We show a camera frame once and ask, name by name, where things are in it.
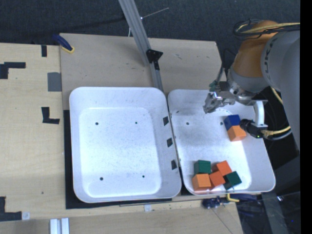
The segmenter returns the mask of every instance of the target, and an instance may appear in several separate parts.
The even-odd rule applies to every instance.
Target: gray tape
[[[60,73],[58,72],[48,73],[48,91],[49,92],[62,91],[62,82]]]

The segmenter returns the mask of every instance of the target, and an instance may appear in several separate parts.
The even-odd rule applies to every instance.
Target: metal rod
[[[128,25],[131,29],[131,33],[136,41],[136,45],[140,51],[142,60],[145,66],[150,66],[152,79],[154,86],[163,91],[160,71],[155,69],[154,63],[149,63],[146,51],[151,49],[148,41],[144,26],[141,21],[141,17],[137,11],[137,6],[134,0],[118,0],[121,9],[125,15]]]

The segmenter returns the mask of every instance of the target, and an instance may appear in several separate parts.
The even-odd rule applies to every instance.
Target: wire
[[[246,27],[251,27],[259,22],[261,22],[261,20],[258,20],[258,19],[249,19],[247,21],[238,22],[234,26],[233,34],[236,37],[243,38],[240,40],[246,40],[246,39],[257,39],[261,37],[263,34],[300,30],[299,22],[276,23],[272,25],[245,30]]]
[[[169,10],[169,8],[164,8],[164,9],[162,9],[162,10],[155,11],[155,12],[153,12],[153,13],[150,13],[150,14],[146,15],[146,16],[140,17],[140,19],[143,20],[143,19],[146,18],[146,17],[150,17],[150,16],[155,15],[155,14],[157,14],[157,13],[159,13],[159,12],[164,11],[164,10]],[[130,37],[130,35],[131,35],[131,29],[129,28],[128,37]]]
[[[278,137],[273,137],[273,136],[269,136],[267,137],[266,139],[267,140],[280,140],[280,139],[283,139],[283,138],[286,138],[288,135],[290,135],[292,133],[291,130],[289,130],[287,133],[281,135],[281,136],[278,136]]]
[[[267,25],[267,26],[262,26],[262,27],[257,27],[257,28],[253,28],[250,30],[246,30],[244,32],[242,32],[242,34],[248,34],[248,33],[260,33],[259,30],[266,30],[266,29],[274,29],[274,28],[283,28],[285,26],[297,26],[298,22],[290,22],[290,23],[277,23],[277,24],[272,24],[272,25]]]
[[[281,130],[276,130],[276,131],[271,131],[271,130],[262,130],[261,133],[263,134],[263,137],[268,137],[271,135],[277,135],[277,134],[282,134],[288,130],[290,130],[290,126],[285,127],[284,129]]]
[[[282,98],[279,96],[277,91],[273,87],[271,87],[271,90],[273,91],[273,94],[276,96],[276,98],[279,100],[279,102],[283,105]]]

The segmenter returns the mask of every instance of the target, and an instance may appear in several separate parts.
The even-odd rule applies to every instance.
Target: table surface
[[[69,225],[75,234],[243,234],[234,203],[209,210],[189,203],[183,209],[72,217]],[[48,219],[2,222],[0,234],[48,234],[48,228]]]
[[[59,46],[48,45],[47,57],[42,57],[40,45],[0,44],[1,64],[26,62],[25,69],[10,68],[8,79],[0,79],[0,196],[6,196],[5,211],[27,212],[37,221],[84,217],[77,222],[82,223],[82,219],[88,219],[86,216],[93,216],[92,223],[99,221],[97,217],[102,215],[115,214],[127,219],[142,218],[145,216],[140,215],[144,213],[143,204],[65,209],[63,109],[68,109],[69,93],[79,86],[149,87],[153,84],[150,70],[143,66],[133,38],[75,34],[63,34],[63,37],[75,47],[73,54]],[[215,42],[150,39],[150,43],[155,50],[164,52],[159,65],[166,94],[174,89],[207,89],[216,78],[221,60]],[[107,53],[101,50],[100,54],[81,61],[85,57],[84,49],[94,52],[101,44]],[[76,65],[71,65],[71,59],[77,62]],[[90,70],[81,68],[86,63],[106,75],[99,77],[97,74],[95,78],[95,74],[88,73]],[[48,90],[47,74],[52,72],[61,73],[62,92]],[[42,107],[49,107],[50,118],[59,118],[59,124],[42,123]],[[195,211],[192,214],[206,215],[207,210],[201,208],[199,199],[201,197],[178,195],[172,202],[153,204],[153,214],[161,217],[163,213],[158,212],[164,211],[169,218],[176,218]],[[235,204],[228,204],[225,208],[234,219],[235,233],[241,233],[237,228],[240,224]],[[215,223],[216,220],[205,218],[205,221]],[[1,223],[3,227],[11,224]]]

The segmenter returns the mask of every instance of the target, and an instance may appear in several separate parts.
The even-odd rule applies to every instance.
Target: orange cube
[[[219,171],[221,172],[222,176],[225,176],[226,174],[229,174],[232,172],[232,169],[230,168],[228,162],[225,160],[223,162],[217,163],[214,168],[213,171]]]
[[[205,191],[211,187],[209,174],[196,174],[192,178],[194,191]]]
[[[211,187],[209,188],[212,190],[213,188],[225,184],[225,179],[223,178],[222,174],[220,171],[213,172],[209,174],[210,182],[211,182]]]
[[[240,126],[232,126],[228,130],[230,141],[242,140],[246,137],[246,132]]]

